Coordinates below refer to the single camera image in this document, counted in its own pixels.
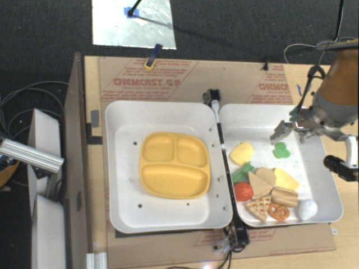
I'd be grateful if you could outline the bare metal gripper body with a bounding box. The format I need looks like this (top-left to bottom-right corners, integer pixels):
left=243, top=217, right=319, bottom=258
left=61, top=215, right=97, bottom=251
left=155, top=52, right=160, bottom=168
left=291, top=108, right=352, bottom=142

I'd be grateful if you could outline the green toy leaf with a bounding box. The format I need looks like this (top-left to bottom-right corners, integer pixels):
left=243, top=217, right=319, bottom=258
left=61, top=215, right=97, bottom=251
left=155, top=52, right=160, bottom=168
left=273, top=141, right=291, bottom=159

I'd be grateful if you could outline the white plastic tray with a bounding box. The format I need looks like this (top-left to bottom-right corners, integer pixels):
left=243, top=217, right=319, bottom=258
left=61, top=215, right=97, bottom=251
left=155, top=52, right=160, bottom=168
left=218, top=103, right=344, bottom=228
left=104, top=100, right=234, bottom=234

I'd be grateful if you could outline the tan toy bread slice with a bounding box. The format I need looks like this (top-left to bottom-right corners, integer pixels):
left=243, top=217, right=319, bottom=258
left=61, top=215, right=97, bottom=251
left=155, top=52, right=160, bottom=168
left=255, top=166, right=278, bottom=187

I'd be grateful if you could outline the tan triangular toy bread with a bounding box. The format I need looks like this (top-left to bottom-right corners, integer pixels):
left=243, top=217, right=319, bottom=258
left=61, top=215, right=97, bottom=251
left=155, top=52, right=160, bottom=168
left=247, top=170, right=274, bottom=201

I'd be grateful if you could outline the thin black and white rod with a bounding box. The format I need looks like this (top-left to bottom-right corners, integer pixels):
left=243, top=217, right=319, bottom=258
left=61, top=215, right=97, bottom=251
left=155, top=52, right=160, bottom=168
left=211, top=100, right=240, bottom=235

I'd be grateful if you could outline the brown toy hot dog bun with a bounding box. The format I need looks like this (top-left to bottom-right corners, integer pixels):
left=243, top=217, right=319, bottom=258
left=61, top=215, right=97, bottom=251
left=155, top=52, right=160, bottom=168
left=270, top=186, right=299, bottom=208

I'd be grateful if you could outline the red toy tomato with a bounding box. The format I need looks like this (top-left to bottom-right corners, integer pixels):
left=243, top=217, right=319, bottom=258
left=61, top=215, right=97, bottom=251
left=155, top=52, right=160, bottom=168
left=233, top=181, right=254, bottom=202

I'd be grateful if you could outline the white toy egg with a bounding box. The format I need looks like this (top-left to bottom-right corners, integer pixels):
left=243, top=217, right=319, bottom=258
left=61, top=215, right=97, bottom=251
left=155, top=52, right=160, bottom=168
left=297, top=198, right=319, bottom=221

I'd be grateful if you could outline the toy pizza slice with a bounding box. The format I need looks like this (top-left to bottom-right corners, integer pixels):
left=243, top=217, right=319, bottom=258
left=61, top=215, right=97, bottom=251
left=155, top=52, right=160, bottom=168
left=244, top=196, right=273, bottom=222

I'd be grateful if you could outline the orange toy pretzel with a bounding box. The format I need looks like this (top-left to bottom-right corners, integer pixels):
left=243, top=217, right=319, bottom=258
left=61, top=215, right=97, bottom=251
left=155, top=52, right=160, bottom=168
left=267, top=203, right=291, bottom=222

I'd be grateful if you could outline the yellow divided plate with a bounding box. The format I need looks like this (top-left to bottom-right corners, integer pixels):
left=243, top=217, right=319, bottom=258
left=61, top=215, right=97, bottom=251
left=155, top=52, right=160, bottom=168
left=139, top=131, right=212, bottom=200

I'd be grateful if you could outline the brown cardboard board red print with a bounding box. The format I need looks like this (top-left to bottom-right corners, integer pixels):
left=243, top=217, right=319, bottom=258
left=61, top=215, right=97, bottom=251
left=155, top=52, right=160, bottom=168
left=99, top=57, right=337, bottom=269

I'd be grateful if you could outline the black cylinder on white bracket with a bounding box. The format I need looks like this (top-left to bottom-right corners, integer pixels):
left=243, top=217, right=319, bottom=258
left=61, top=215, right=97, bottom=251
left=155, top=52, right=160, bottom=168
left=323, top=135, right=359, bottom=182

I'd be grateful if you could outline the black block with thin wires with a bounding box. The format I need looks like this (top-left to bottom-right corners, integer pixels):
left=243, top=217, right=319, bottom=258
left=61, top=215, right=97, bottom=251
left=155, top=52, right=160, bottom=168
left=212, top=221, right=251, bottom=254
left=202, top=89, right=223, bottom=106

